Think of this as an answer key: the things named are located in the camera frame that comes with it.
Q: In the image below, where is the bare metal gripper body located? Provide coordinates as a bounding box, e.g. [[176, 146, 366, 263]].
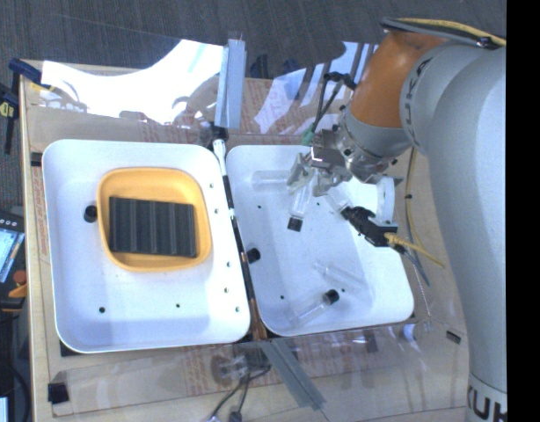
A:
[[311, 127, 397, 186]]

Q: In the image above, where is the clear plastic vial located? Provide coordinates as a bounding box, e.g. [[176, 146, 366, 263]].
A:
[[312, 259, 364, 295], [325, 190, 355, 215], [252, 170, 294, 192]]

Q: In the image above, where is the clear vial with black cap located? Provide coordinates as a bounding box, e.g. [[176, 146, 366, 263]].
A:
[[287, 183, 317, 233], [290, 288, 341, 325]]

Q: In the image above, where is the white plastic tray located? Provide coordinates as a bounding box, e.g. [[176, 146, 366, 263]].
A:
[[40, 138, 252, 354], [224, 143, 416, 338]]

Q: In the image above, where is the thin black and white rod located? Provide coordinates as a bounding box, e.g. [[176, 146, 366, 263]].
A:
[[212, 138, 269, 340]]

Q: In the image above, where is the yellow plate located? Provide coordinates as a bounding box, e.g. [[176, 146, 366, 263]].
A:
[[96, 166, 214, 273]]

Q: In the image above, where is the black ribbed rack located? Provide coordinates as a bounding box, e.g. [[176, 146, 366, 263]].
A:
[[107, 196, 198, 259]]

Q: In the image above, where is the brown cardboard board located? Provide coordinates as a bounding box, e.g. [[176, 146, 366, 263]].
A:
[[19, 59, 470, 418]]

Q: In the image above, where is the black cylinder on white bracket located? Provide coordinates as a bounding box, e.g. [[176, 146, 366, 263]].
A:
[[339, 176, 399, 248]]

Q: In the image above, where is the black block with wires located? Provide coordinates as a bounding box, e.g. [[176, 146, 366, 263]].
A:
[[241, 343, 272, 369]]

